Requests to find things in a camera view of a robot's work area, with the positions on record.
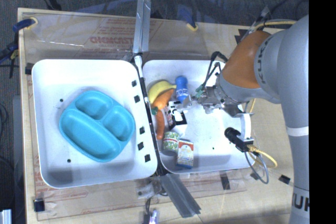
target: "yellow banana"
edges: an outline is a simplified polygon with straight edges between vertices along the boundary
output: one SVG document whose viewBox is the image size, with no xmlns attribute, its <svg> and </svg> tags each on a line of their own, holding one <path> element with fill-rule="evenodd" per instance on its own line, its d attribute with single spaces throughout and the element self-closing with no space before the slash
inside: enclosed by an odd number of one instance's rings
<svg viewBox="0 0 336 224">
<path fill-rule="evenodd" d="M 155 101 L 156 97 L 169 89 L 176 89 L 176 85 L 170 84 L 166 80 L 161 80 L 155 83 L 152 87 L 150 87 L 148 91 L 149 102 L 152 104 Z"/>
</svg>

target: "carrot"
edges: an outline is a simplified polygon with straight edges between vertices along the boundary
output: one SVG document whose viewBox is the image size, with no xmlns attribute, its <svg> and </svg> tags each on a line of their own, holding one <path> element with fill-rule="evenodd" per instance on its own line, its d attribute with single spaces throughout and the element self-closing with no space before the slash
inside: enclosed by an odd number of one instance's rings
<svg viewBox="0 0 336 224">
<path fill-rule="evenodd" d="M 161 140 L 164 133 L 164 117 L 161 110 L 158 110 L 156 116 L 156 139 Z"/>
<path fill-rule="evenodd" d="M 154 102 L 152 104 L 152 108 L 158 108 L 158 110 L 163 109 L 167 105 L 170 98 L 172 97 L 174 91 L 175 91 L 175 89 L 169 89 L 168 91 L 165 91 L 164 93 L 161 93 L 154 100 Z"/>
</svg>

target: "white object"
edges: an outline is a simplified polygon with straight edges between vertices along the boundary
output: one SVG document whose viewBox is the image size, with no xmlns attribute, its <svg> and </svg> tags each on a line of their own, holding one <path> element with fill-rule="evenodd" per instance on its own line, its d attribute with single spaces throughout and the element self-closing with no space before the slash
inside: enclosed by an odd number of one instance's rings
<svg viewBox="0 0 336 224">
<path fill-rule="evenodd" d="M 167 80 L 174 83 L 178 76 L 188 79 L 188 91 L 195 95 L 195 90 L 204 82 L 210 61 L 207 60 L 151 60 L 143 67 L 146 87 L 156 80 Z M 207 86 L 215 84 L 216 77 L 212 75 Z M 184 140 L 194 143 L 194 165 L 191 169 L 178 167 L 175 159 L 160 152 L 162 164 L 171 173 L 199 173 L 217 170 L 231 170 L 249 167 L 244 153 L 235 145 L 230 144 L 224 131 L 233 127 L 244 137 L 250 137 L 251 121 L 248 114 L 240 118 L 232 118 L 225 111 L 216 109 L 206 114 L 201 105 L 195 105 L 185 113 L 188 127 L 183 136 Z M 155 117 L 152 117 L 154 128 Z"/>
<path fill-rule="evenodd" d="M 156 171 L 158 162 L 138 72 L 132 64 L 122 60 L 46 59 L 33 66 L 32 78 L 41 176 L 48 185 L 67 188 L 111 183 L 146 178 Z M 81 154 L 59 130 L 65 108 L 88 90 L 112 97 L 135 119 L 135 134 L 120 155 L 106 163 Z"/>
</svg>

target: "blue divided plate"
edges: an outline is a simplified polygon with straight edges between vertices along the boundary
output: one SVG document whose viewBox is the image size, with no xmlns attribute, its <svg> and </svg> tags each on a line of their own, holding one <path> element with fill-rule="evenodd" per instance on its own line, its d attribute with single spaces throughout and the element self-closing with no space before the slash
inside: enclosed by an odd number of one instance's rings
<svg viewBox="0 0 336 224">
<path fill-rule="evenodd" d="M 132 114 L 100 91 L 76 97 L 59 120 L 63 137 L 78 151 L 97 162 L 116 158 L 135 131 Z"/>
</svg>

